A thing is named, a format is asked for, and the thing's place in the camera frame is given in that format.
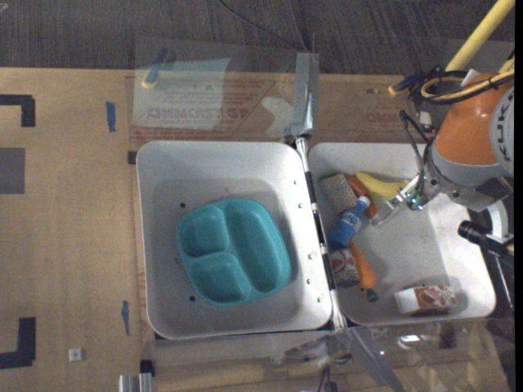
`small carton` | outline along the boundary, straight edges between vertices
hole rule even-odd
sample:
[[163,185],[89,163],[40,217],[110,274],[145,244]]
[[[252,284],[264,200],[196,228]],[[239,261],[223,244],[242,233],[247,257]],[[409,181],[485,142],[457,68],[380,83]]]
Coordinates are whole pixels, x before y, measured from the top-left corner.
[[360,283],[360,276],[350,248],[343,248],[330,253],[334,280],[338,287],[352,287]]
[[458,304],[452,287],[447,284],[411,287],[394,294],[402,314],[429,316],[447,314]]

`sponge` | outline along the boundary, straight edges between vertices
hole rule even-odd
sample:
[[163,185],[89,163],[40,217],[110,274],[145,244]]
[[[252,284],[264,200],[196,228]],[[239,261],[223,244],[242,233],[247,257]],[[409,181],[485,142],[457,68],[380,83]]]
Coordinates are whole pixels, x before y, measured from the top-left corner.
[[356,205],[358,197],[343,173],[321,179],[320,187],[336,215]]

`yellow banana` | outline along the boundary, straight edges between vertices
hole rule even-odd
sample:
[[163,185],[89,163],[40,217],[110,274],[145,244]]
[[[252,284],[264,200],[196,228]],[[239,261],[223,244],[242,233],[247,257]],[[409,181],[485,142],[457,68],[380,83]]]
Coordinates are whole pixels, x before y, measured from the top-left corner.
[[393,198],[398,194],[398,190],[403,189],[408,180],[403,181],[381,181],[376,177],[372,177],[370,174],[358,171],[356,177],[369,189],[372,193],[377,196],[382,196],[384,198]]

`yellow pole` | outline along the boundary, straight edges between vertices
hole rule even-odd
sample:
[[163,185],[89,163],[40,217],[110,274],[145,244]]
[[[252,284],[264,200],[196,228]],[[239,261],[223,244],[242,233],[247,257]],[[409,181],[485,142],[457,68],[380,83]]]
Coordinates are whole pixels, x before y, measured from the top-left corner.
[[446,70],[454,71],[464,69],[515,5],[516,0],[498,0],[476,27],[476,30],[472,32],[472,35],[463,44],[458,53],[449,62]]
[[510,60],[506,60],[502,65],[499,73],[507,73],[508,71],[513,71],[516,68],[516,56],[513,56]]

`orange carrot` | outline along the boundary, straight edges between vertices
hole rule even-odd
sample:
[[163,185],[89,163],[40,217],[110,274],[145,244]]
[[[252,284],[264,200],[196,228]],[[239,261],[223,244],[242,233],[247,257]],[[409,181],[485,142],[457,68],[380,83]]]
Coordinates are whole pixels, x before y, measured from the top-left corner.
[[356,269],[360,276],[360,287],[365,290],[372,289],[376,285],[376,276],[370,268],[369,263],[365,260],[365,256],[358,246],[356,246],[353,239],[349,241],[349,248],[352,250],[352,256],[354,257]]
[[376,208],[376,203],[374,203],[373,197],[371,196],[369,189],[367,189],[367,186],[365,186],[356,176],[346,176],[346,181],[349,183],[356,196],[365,196],[369,198],[370,205],[365,209],[365,215],[367,215],[369,219],[374,218],[378,213],[378,209]]

